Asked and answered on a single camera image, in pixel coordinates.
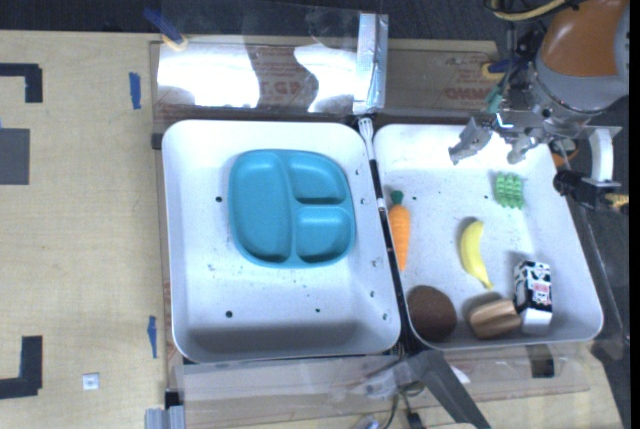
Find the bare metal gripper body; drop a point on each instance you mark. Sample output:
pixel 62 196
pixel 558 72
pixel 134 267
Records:
pixel 530 119

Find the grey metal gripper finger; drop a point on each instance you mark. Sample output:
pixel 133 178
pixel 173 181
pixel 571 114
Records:
pixel 520 148
pixel 467 142

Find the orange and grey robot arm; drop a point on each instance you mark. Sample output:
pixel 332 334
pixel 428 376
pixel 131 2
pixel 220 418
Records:
pixel 582 42

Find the green grapes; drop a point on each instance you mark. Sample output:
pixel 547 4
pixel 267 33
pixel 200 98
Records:
pixel 510 191

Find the white plastic tray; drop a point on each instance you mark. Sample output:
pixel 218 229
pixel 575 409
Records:
pixel 440 177
pixel 200 217

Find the yellow banana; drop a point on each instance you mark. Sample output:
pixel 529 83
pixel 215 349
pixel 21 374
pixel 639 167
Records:
pixel 472 247

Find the orange carrot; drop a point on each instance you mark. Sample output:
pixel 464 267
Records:
pixel 400 229

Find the black and white milk carton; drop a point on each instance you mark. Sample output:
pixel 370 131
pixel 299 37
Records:
pixel 534 297

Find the brown bread loaf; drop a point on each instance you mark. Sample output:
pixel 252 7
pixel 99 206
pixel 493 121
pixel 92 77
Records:
pixel 495 317

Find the brown kiwi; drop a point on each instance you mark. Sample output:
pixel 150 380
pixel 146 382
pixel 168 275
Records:
pixel 431 314

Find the blue divided plate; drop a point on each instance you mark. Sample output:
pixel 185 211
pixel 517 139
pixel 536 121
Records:
pixel 260 207

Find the black cylinder on white bracket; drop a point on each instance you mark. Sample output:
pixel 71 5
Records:
pixel 595 167

